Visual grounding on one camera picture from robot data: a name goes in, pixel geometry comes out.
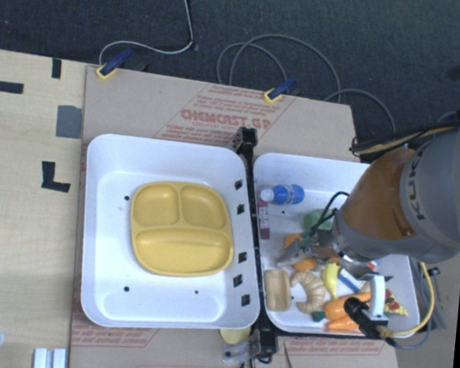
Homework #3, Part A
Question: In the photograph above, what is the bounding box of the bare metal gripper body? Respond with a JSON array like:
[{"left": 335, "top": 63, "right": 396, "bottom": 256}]
[{"left": 306, "top": 227, "right": 376, "bottom": 279}]

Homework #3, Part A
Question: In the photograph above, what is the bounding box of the black cylinder on white bracket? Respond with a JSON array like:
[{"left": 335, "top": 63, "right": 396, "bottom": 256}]
[{"left": 340, "top": 271, "right": 395, "bottom": 340}]

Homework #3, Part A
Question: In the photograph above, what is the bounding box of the brown cardboard board red print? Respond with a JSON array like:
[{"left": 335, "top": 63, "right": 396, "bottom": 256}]
[{"left": 54, "top": 64, "right": 429, "bottom": 368}]

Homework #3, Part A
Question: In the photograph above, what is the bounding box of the white plastic tray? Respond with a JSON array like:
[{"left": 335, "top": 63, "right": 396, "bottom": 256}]
[
  {"left": 236, "top": 150, "right": 437, "bottom": 347},
  {"left": 68, "top": 131, "right": 278, "bottom": 343}
]

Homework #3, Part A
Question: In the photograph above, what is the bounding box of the tan croissant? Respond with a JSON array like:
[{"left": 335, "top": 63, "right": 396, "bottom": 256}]
[{"left": 286, "top": 269, "right": 329, "bottom": 316}]

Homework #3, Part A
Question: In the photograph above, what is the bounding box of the yellow divided plate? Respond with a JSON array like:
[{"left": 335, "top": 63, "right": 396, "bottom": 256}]
[{"left": 124, "top": 176, "right": 242, "bottom": 284}]

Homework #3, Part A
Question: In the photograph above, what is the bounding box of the clear bottle with blue label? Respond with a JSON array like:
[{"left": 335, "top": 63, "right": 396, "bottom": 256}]
[{"left": 258, "top": 181, "right": 307, "bottom": 209}]

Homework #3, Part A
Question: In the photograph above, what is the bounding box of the large orange carrot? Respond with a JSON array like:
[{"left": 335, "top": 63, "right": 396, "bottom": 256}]
[{"left": 323, "top": 287, "right": 372, "bottom": 323}]

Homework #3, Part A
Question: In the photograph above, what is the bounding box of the small orange toy food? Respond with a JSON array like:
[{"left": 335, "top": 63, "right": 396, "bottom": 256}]
[{"left": 283, "top": 231, "right": 306, "bottom": 252}]

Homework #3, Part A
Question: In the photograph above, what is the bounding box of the pizza slice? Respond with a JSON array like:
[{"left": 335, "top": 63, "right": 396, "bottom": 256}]
[{"left": 380, "top": 288, "right": 411, "bottom": 318}]

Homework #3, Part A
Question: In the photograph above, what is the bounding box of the tan bread bun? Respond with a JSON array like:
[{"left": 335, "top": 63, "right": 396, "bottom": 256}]
[{"left": 259, "top": 267, "right": 296, "bottom": 314}]

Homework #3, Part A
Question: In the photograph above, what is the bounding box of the green toy vegetable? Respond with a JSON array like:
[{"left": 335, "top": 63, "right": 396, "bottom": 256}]
[{"left": 302, "top": 209, "right": 335, "bottom": 236}]

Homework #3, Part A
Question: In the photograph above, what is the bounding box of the yellow banana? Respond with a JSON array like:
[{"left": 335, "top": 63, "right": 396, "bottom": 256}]
[{"left": 319, "top": 261, "right": 344, "bottom": 301}]

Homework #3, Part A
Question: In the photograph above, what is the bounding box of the small orange carrot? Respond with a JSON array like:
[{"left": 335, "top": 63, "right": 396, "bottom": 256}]
[{"left": 325, "top": 314, "right": 365, "bottom": 334}]

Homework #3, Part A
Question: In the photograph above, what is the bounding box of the purple and white carton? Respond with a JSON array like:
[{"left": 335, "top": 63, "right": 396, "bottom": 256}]
[{"left": 253, "top": 199, "right": 275, "bottom": 240}]

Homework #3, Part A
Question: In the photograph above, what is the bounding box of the yellow round object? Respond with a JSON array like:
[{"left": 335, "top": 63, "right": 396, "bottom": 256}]
[{"left": 217, "top": 323, "right": 253, "bottom": 348}]

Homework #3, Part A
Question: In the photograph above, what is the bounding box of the orange round toy food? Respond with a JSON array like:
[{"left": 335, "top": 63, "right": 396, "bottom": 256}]
[{"left": 293, "top": 255, "right": 319, "bottom": 275}]

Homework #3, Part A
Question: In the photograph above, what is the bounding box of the black block with wires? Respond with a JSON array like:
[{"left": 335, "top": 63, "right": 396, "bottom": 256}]
[
  {"left": 232, "top": 125, "right": 259, "bottom": 157},
  {"left": 250, "top": 327, "right": 281, "bottom": 365}
]

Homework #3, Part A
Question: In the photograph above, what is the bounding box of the blue and white packet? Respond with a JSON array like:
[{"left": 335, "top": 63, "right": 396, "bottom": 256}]
[{"left": 336, "top": 267, "right": 363, "bottom": 294}]

